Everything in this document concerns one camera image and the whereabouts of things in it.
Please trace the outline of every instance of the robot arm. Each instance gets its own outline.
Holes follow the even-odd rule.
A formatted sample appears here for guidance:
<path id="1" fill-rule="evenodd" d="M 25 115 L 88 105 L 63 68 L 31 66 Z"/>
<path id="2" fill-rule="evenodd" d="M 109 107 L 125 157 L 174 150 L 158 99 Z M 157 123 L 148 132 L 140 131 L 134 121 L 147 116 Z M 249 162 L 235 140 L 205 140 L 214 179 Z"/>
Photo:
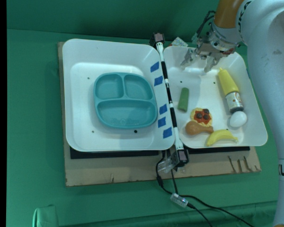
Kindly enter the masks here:
<path id="1" fill-rule="evenodd" d="M 208 72 L 243 42 L 255 92 L 275 139 L 279 196 L 274 226 L 284 226 L 284 0 L 220 0 L 210 31 L 194 54 L 206 55 Z"/>

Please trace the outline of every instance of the pepperoni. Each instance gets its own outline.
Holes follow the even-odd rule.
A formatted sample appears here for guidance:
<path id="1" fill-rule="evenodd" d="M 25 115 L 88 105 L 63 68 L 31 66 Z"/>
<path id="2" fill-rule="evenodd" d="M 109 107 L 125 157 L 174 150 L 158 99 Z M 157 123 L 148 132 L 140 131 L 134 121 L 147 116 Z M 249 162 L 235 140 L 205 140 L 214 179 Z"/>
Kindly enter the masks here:
<path id="1" fill-rule="evenodd" d="M 202 111 L 195 111 L 194 120 L 196 120 L 198 123 L 205 123 L 208 124 L 211 120 L 211 117 L 209 115 L 209 110 L 207 108 L 203 109 Z"/>

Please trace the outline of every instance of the toy banana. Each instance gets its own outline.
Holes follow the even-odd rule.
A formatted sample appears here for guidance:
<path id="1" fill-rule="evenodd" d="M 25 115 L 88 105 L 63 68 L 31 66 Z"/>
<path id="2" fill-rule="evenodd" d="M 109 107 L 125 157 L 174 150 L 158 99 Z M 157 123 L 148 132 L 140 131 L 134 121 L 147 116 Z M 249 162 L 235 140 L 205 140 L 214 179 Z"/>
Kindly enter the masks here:
<path id="1" fill-rule="evenodd" d="M 232 139 L 238 141 L 237 137 L 234 137 L 232 133 L 229 130 L 217 130 L 210 134 L 210 136 L 207 138 L 207 146 L 211 146 L 218 140 L 224 140 L 224 139 Z"/>

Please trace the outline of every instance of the blue square marker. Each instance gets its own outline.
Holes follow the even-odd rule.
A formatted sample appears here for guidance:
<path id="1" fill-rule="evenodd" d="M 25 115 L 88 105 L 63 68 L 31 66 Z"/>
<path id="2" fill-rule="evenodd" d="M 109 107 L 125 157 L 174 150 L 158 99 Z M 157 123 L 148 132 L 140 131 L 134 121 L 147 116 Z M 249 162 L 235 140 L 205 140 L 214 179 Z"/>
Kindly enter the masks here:
<path id="1" fill-rule="evenodd" d="M 166 104 L 164 104 L 163 106 L 161 106 L 161 107 L 159 108 L 159 113 L 160 113 L 160 114 L 163 114 L 163 113 L 165 113 L 165 112 L 167 112 L 167 105 L 166 105 Z"/>
<path id="2" fill-rule="evenodd" d="M 160 76 L 158 78 L 155 78 L 155 84 L 154 86 L 160 85 L 163 82 L 163 76 Z"/>
<path id="3" fill-rule="evenodd" d="M 163 118 L 158 120 L 158 128 L 160 128 L 164 125 L 166 125 L 166 117 L 163 117 Z"/>
<path id="4" fill-rule="evenodd" d="M 171 136 L 171 135 L 172 135 L 171 127 L 169 127 L 167 130 L 163 131 L 163 138 L 164 139 Z"/>
<path id="5" fill-rule="evenodd" d="M 152 66 L 151 66 L 151 72 L 155 71 L 159 69 L 159 62 L 156 62 L 154 63 Z"/>

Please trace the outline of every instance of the black cable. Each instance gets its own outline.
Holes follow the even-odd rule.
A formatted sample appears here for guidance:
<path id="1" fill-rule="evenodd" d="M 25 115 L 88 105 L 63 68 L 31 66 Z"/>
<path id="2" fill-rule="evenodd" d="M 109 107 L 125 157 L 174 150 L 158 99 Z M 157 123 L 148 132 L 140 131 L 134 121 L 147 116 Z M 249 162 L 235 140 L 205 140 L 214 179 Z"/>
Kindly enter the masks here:
<path id="1" fill-rule="evenodd" d="M 167 149 L 167 150 L 166 150 L 166 156 L 167 156 L 167 157 L 170 157 L 170 149 Z"/>
<path id="2" fill-rule="evenodd" d="M 166 189 L 164 188 L 163 180 L 162 180 L 161 176 L 160 176 L 159 173 L 158 173 L 158 165 L 159 165 L 159 163 L 164 159 L 164 157 L 165 157 L 165 152 L 163 151 L 163 152 L 162 152 L 162 158 L 161 158 L 161 160 L 156 164 L 157 181 L 158 181 L 159 186 L 160 186 L 165 192 L 167 192 L 167 193 L 169 193 L 170 195 L 172 195 L 172 192 L 170 192 L 170 191 L 168 191 L 168 190 L 166 190 Z M 172 179 L 173 179 L 173 182 L 174 182 L 175 191 L 176 191 L 176 194 L 177 194 L 177 193 L 178 193 L 178 189 L 177 189 L 176 181 L 175 181 L 174 174 L 173 174 L 172 170 L 171 170 L 171 175 L 172 175 Z M 197 209 L 194 205 L 192 205 L 191 203 L 188 203 L 187 206 L 190 207 L 190 208 L 192 208 L 192 209 L 195 209 L 195 210 L 206 220 L 206 222 L 209 224 L 209 226 L 212 227 L 211 222 L 206 218 L 206 216 L 205 216 L 200 210 L 198 210 L 198 209 Z"/>
<path id="3" fill-rule="evenodd" d="M 181 195 L 181 197 L 183 197 L 183 198 L 193 198 L 193 199 L 197 200 L 199 203 L 203 204 L 204 206 L 207 206 L 207 207 L 209 207 L 209 208 L 211 208 L 211 209 L 216 209 L 216 210 L 220 210 L 220 211 L 222 211 L 222 212 L 225 212 L 225 213 L 227 213 L 227 214 L 229 214 L 229 215 L 235 217 L 236 219 L 238 219 L 238 220 L 244 222 L 244 223 L 247 224 L 248 226 L 254 227 L 253 225 L 251 225 L 250 223 L 248 223 L 248 222 L 246 222 L 245 220 L 241 219 L 240 217 L 238 217 L 238 216 L 236 216 L 236 215 L 234 215 L 234 214 L 232 214 L 232 213 L 230 213 L 230 212 L 228 212 L 228 211 L 226 211 L 226 210 L 224 210 L 224 209 L 222 209 L 222 208 L 218 208 L 218 207 L 215 207 L 215 206 L 211 206 L 211 205 L 209 205 L 209 204 L 207 204 L 207 203 L 204 203 L 202 200 L 198 199 L 198 198 L 195 197 L 195 196 L 192 196 L 192 195 Z"/>
<path id="4" fill-rule="evenodd" d="M 205 18 L 203 19 L 202 24 L 199 26 L 199 28 L 198 28 L 197 31 L 196 31 L 196 33 L 197 33 L 197 38 L 199 38 L 200 33 L 201 33 L 201 31 L 202 31 L 202 29 L 203 29 L 205 23 L 206 23 L 208 20 L 210 20 L 211 18 L 214 17 L 214 15 L 212 15 L 212 16 L 209 17 L 210 13 L 215 13 L 215 11 L 210 10 L 210 11 L 207 12 Z"/>
<path id="5" fill-rule="evenodd" d="M 191 203 L 187 204 L 188 207 L 190 207 L 191 209 L 196 210 L 205 220 L 206 222 L 209 224 L 210 227 L 213 227 L 213 225 L 211 224 L 211 222 L 208 220 L 208 218 L 199 210 L 197 209 L 194 205 L 192 205 Z"/>
<path id="6" fill-rule="evenodd" d="M 173 181 L 174 187 L 175 187 L 175 193 L 178 194 L 178 188 L 177 188 L 177 185 L 176 185 L 176 181 L 175 181 L 173 170 L 171 170 L 171 176 L 172 176 L 172 181 Z"/>
<path id="7" fill-rule="evenodd" d="M 159 173 L 158 173 L 158 164 L 159 164 L 162 160 L 164 160 L 164 157 L 165 157 L 165 151 L 162 151 L 162 159 L 161 159 L 161 160 L 157 163 L 157 165 L 156 165 L 157 181 L 158 181 L 158 183 L 159 183 L 159 186 L 160 186 L 165 192 L 167 192 L 167 193 L 169 193 L 169 194 L 172 194 L 172 192 L 170 192 L 170 191 L 168 191 L 168 190 L 166 190 L 166 189 L 164 188 L 163 180 L 162 180 L 161 176 L 160 176 Z M 175 191 L 177 191 L 176 193 L 178 194 L 178 188 L 177 188 L 176 180 L 175 180 L 175 178 L 174 178 L 174 174 L 173 174 L 172 170 L 171 170 L 171 176 L 172 176 L 172 180 L 173 180 L 173 183 L 174 183 Z M 211 205 L 209 205 L 209 204 L 203 202 L 202 200 L 200 200 L 199 198 L 197 198 L 197 197 L 195 197 L 195 196 L 193 196 L 193 195 L 180 195 L 180 194 L 179 194 L 179 196 L 181 196 L 182 198 L 193 198 L 193 199 L 197 200 L 199 203 L 203 204 L 203 205 L 206 206 L 206 207 L 209 207 L 209 208 L 211 208 L 211 209 L 216 209 L 216 210 L 220 210 L 220 211 L 222 211 L 222 212 L 225 212 L 225 213 L 227 213 L 227 214 L 233 216 L 234 218 L 236 218 L 236 219 L 238 219 L 238 220 L 244 222 L 246 225 L 248 225 L 248 226 L 250 226 L 250 227 L 254 227 L 253 225 L 251 225 L 250 223 L 248 223 L 248 222 L 246 222 L 245 220 L 241 219 L 240 217 L 238 217 L 238 216 L 236 216 L 236 215 L 234 215 L 234 214 L 232 214 L 232 213 L 230 213 L 230 212 L 228 212 L 228 211 L 226 211 L 226 210 L 224 210 L 224 209 L 222 209 L 222 208 L 218 208 L 218 207 L 215 207 L 215 206 L 211 206 Z M 202 215 L 202 217 L 203 217 L 207 222 L 209 222 L 209 220 L 208 220 L 194 205 L 188 203 L 187 206 L 189 206 L 190 208 L 194 207 L 194 209 L 195 209 L 196 211 L 198 211 L 198 213 L 200 213 L 200 214 Z"/>

